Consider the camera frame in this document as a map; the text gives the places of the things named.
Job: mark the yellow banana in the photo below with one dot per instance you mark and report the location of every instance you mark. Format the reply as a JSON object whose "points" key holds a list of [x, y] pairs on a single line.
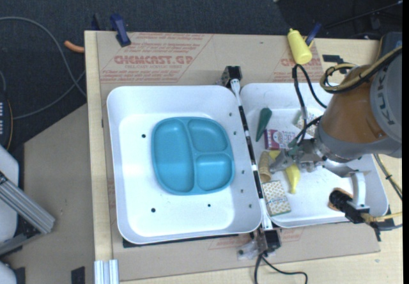
{"points": [[293, 177]]}

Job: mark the brown cardboard board red print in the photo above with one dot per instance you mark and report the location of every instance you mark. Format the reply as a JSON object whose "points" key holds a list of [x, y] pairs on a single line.
{"points": [[198, 52]]}

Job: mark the blue divided plate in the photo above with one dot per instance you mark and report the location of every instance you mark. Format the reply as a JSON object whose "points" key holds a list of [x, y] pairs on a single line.
{"points": [[179, 158]]}

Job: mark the yellow squeeze bottle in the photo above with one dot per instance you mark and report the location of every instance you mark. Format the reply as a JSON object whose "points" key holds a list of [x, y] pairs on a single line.
{"points": [[298, 47]]}

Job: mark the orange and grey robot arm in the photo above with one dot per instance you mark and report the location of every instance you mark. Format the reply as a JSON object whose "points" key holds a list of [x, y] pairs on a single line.
{"points": [[354, 116]]}

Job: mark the thin black and white rod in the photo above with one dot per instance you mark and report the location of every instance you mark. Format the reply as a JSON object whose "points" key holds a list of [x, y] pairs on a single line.
{"points": [[246, 129]]}

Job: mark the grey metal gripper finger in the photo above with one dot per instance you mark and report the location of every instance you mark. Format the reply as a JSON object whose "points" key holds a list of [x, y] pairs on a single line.
{"points": [[278, 162], [306, 167]]}

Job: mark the yellow patterned box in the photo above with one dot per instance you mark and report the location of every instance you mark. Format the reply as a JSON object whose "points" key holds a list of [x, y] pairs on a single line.
{"points": [[276, 198]]}

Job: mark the pink and white carton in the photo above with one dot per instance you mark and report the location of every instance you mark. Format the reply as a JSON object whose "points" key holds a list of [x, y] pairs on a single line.
{"points": [[277, 139]]}

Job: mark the beige ice cream cone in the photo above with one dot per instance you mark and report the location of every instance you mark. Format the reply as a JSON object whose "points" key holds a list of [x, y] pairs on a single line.
{"points": [[264, 167]]}

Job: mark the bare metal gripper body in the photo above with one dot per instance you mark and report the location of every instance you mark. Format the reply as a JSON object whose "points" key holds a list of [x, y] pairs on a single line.
{"points": [[306, 153]]}

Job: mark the green toy pepper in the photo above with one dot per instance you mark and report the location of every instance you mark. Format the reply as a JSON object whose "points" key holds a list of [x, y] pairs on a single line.
{"points": [[264, 121]]}

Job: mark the white plastic tray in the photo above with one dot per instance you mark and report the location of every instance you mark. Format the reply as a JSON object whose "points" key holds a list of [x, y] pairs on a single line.
{"points": [[316, 202], [137, 161]]}

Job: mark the orange toy sausage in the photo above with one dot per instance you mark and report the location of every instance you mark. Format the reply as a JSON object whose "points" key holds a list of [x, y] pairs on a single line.
{"points": [[74, 47]]}

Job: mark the white and green packet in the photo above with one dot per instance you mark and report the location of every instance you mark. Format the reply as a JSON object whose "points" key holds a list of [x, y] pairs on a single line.
{"points": [[300, 121]]}

